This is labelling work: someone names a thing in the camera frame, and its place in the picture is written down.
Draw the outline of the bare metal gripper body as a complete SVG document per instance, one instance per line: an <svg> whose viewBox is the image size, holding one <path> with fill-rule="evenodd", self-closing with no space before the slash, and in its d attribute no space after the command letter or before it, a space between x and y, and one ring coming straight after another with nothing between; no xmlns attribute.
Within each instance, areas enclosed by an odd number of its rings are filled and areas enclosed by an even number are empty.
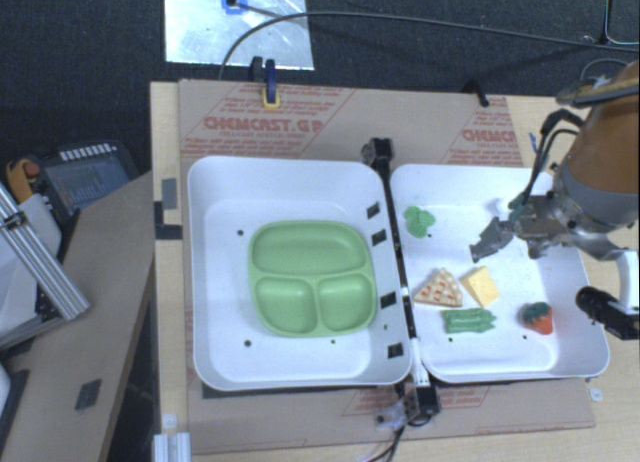
<svg viewBox="0 0 640 462"><path fill-rule="evenodd" d="M513 231L527 243L531 259L562 245L575 247L599 261L613 260L623 249L608 235L631 224L630 212L609 211L603 204L597 204L595 213L588 212L561 193L533 195L525 203L517 197L509 208Z"/></svg>

